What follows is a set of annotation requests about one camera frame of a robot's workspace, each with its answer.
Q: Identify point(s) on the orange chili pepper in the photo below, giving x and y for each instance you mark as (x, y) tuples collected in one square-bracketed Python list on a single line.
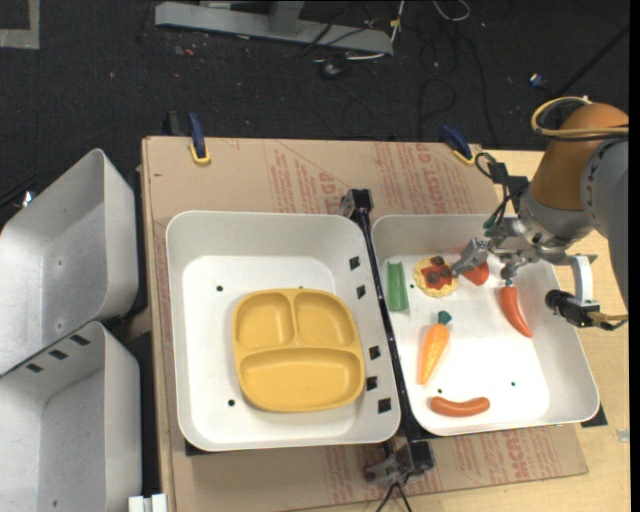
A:
[(514, 310)]

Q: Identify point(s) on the orange sausage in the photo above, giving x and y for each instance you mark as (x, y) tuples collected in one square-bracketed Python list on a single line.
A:
[(460, 406)]

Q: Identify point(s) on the yellow toy pizza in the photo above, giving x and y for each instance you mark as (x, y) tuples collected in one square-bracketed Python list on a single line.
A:
[(435, 285)]

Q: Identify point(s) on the yellow divided plate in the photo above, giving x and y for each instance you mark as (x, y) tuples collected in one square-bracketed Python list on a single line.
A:
[(300, 375)]

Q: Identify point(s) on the black cylinder on white bracket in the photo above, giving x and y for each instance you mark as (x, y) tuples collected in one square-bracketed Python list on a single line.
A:
[(567, 303)]

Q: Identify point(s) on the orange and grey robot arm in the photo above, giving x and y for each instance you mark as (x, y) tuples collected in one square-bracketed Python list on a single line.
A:
[(565, 165)]

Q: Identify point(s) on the orange carrot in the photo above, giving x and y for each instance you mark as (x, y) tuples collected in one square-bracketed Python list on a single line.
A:
[(432, 347)]

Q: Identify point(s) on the thin black rod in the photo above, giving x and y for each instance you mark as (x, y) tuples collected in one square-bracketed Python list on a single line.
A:
[(387, 320)]

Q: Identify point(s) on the brown cardboard board red print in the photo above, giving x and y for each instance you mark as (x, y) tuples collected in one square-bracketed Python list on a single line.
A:
[(300, 170)]

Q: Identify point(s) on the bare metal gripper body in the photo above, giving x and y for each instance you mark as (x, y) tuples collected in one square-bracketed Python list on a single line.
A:
[(530, 245)]

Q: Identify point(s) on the white plastic tray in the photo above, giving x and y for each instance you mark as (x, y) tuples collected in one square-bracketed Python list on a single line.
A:
[(485, 360), (65, 250), (65, 430), (210, 325)]

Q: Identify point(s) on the black computer mouse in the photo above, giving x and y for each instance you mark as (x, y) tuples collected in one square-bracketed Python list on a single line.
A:
[(334, 66)]

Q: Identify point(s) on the green celery stick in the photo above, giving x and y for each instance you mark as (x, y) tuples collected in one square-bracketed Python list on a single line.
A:
[(397, 287)]

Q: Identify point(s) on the red toy pepper piece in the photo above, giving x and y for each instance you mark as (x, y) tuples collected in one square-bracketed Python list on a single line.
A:
[(477, 276)]

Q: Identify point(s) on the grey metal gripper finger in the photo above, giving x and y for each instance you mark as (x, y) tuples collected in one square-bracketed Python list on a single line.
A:
[(511, 270), (472, 255)]

